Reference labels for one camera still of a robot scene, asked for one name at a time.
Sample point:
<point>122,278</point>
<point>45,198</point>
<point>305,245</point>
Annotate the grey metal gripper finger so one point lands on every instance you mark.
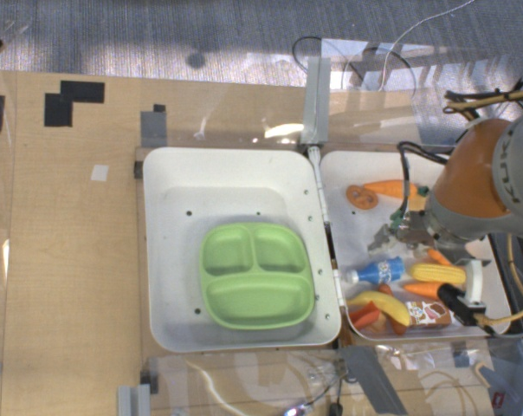
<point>385,233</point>
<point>379,247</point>

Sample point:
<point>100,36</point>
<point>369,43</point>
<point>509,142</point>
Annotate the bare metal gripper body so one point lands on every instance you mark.
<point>415,231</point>

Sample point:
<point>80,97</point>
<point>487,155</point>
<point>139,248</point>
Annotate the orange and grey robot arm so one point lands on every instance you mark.
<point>478,189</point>

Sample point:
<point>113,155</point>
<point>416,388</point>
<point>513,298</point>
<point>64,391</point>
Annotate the blue bottle white cap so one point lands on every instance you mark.
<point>380,270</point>

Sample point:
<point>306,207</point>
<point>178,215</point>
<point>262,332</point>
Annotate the white plastic tray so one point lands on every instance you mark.
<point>352,232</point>
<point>175,232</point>

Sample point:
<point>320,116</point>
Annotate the small orange carrot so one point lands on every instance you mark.
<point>439,257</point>

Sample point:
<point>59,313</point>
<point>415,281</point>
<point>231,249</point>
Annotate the orange pretzel biscuit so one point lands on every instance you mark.
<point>362,197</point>

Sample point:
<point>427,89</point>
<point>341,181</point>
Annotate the long orange carrot green top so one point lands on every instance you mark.
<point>387,188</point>

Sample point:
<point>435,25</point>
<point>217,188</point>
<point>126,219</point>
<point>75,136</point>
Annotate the yellow corn cob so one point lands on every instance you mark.
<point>437,273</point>

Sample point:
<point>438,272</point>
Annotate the short orange carrot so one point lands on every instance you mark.
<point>424,289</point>

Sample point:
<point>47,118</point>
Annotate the yellow banana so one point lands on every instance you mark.
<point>391,306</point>

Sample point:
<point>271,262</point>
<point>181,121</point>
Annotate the red pepper slice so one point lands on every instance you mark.
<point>364,315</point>

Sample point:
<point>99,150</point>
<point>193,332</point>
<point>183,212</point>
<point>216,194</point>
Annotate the brown milk carton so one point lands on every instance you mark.
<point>430,313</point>

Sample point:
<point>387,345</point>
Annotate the green divided plate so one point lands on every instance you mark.
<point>257,295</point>

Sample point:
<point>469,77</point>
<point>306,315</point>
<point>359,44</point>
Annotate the black cylinder on white bracket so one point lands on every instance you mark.
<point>458,301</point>

